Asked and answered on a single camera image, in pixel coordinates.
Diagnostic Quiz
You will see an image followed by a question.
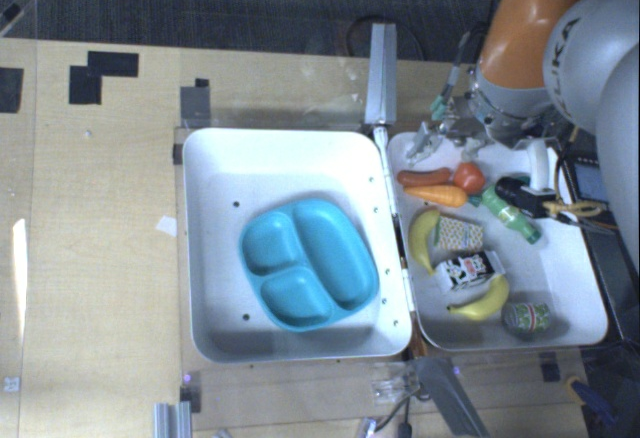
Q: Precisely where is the green plastic bottle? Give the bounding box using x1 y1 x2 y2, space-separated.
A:
480 182 543 246

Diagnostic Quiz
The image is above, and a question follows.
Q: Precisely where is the red sausage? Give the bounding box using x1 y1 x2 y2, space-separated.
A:
396 166 453 189

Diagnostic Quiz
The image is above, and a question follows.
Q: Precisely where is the blue divided plate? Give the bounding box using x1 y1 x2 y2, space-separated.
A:
238 198 381 334

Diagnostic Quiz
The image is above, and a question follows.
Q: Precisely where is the yellow patterned packet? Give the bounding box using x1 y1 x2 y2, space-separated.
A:
433 216 486 253

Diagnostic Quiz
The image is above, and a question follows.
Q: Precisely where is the red tomato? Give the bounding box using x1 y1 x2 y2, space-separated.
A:
452 161 487 195

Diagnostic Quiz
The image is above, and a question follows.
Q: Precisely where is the green patterned can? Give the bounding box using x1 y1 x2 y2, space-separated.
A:
500 300 552 342

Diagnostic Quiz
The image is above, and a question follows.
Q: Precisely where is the black and white milk carton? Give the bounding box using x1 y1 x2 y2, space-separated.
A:
431 250 507 297

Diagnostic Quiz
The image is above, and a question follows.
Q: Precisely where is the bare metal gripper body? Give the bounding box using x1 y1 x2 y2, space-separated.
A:
438 93 506 148

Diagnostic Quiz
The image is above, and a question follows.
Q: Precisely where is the pale wooden board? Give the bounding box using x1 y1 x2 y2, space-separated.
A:
177 47 594 438

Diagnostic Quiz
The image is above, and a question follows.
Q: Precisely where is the yellow banana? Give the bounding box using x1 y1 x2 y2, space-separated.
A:
408 208 443 278
445 273 511 323

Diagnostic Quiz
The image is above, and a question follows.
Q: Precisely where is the orange carrot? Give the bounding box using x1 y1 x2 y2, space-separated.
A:
403 183 483 209

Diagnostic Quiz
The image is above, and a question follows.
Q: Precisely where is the white plastic tray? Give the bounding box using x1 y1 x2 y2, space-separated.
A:
181 127 414 365
385 130 611 353

